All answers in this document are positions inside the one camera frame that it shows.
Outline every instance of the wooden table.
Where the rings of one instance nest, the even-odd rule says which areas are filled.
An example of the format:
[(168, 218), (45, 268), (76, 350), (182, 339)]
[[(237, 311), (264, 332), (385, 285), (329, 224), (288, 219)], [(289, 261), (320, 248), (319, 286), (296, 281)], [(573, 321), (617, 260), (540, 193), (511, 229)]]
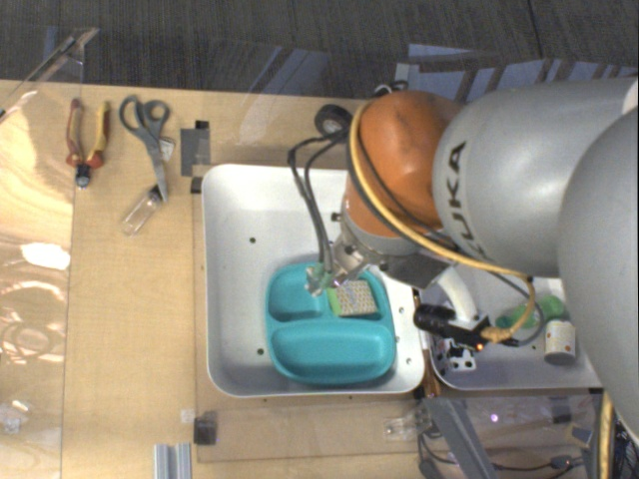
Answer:
[[(166, 167), (170, 201), (133, 238), (122, 234), (120, 221), (155, 181), (142, 143), (117, 117), (129, 94), (169, 104), (164, 135), (177, 143)], [(323, 104), (354, 111), (358, 102), (98, 86), (84, 86), (81, 97), (87, 149), (99, 105), (109, 101), (113, 111), (106, 164), (88, 190), (75, 192), (67, 243), (62, 477), (146, 479), (153, 474), (155, 444), (192, 441), (196, 408), (193, 214), (199, 201), (190, 193), (191, 179), (180, 175), (180, 129), (193, 128), (196, 120), (210, 123), (213, 163), (281, 164), (288, 145), (317, 134), (313, 122)], [(54, 130), (47, 154), (60, 163), (66, 115), (41, 118)], [(324, 163), (342, 166), (337, 156)], [(58, 170), (72, 187), (72, 170)], [(47, 215), (68, 220), (62, 235), (70, 229), (69, 212), (54, 216), (43, 209), (34, 222), (45, 225)], [(387, 479), (418, 477), (418, 471), (416, 452), (199, 463), (194, 449), (193, 476)]]

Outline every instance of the red and yellow pliers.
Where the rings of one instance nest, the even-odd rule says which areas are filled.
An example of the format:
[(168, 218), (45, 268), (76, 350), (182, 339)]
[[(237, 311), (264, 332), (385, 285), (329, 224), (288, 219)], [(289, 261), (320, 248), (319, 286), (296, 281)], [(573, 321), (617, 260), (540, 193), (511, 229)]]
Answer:
[(104, 102), (98, 109), (96, 142), (85, 161), (80, 142), (82, 104), (78, 98), (71, 101), (71, 113), (67, 123), (67, 147), (69, 148), (67, 164), (76, 169), (76, 185), (81, 189), (85, 189), (89, 185), (91, 169), (100, 169), (104, 165), (102, 153), (107, 149), (108, 144), (110, 110), (108, 102)]

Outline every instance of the sponge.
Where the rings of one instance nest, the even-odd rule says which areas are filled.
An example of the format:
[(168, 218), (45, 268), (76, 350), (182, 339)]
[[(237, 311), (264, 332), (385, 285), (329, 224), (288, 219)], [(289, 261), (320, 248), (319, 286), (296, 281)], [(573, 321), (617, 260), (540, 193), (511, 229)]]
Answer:
[(375, 314), (377, 304), (366, 280), (351, 280), (326, 290), (332, 313), (339, 317)]

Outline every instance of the green bottle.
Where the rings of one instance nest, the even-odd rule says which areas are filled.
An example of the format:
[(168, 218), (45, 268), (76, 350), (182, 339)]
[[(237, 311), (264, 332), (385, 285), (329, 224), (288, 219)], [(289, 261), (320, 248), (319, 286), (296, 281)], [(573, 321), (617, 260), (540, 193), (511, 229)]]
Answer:
[[(541, 311), (543, 312), (546, 321), (550, 319), (557, 319), (561, 317), (566, 311), (566, 307), (557, 296), (553, 294), (547, 294), (537, 300)], [(526, 304), (522, 303), (510, 310), (507, 314), (497, 317), (496, 324), (500, 328), (509, 328), (515, 321), (521, 317), (523, 311), (526, 309)], [(535, 310), (530, 317), (523, 323), (522, 328), (532, 328), (539, 323), (539, 313)]]

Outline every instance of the gray carpet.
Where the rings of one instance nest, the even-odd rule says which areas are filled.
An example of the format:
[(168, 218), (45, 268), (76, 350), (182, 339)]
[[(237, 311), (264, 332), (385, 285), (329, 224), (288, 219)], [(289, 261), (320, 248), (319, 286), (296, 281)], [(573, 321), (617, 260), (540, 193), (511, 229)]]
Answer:
[[(46, 27), (86, 26), (97, 84), (364, 96), (411, 43), (637, 66), (638, 0), (531, 6), (541, 52), (526, 0), (0, 0), (0, 77), (41, 59)], [(283, 87), (282, 69), (316, 74)]]

